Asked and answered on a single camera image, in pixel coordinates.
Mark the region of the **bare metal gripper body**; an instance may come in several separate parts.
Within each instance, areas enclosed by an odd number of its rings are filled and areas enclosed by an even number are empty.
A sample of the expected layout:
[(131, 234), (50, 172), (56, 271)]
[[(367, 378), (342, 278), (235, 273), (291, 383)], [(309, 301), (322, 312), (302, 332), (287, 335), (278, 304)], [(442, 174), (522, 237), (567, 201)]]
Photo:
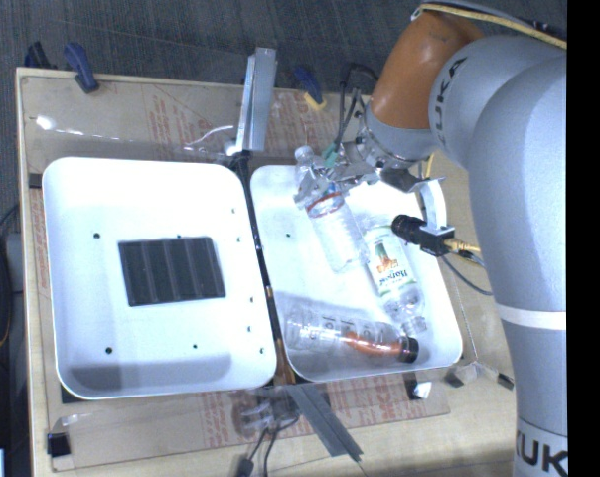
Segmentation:
[(337, 183), (375, 182), (381, 171), (395, 164), (395, 155), (373, 134), (359, 134), (352, 140), (336, 139), (333, 152), (331, 179)]

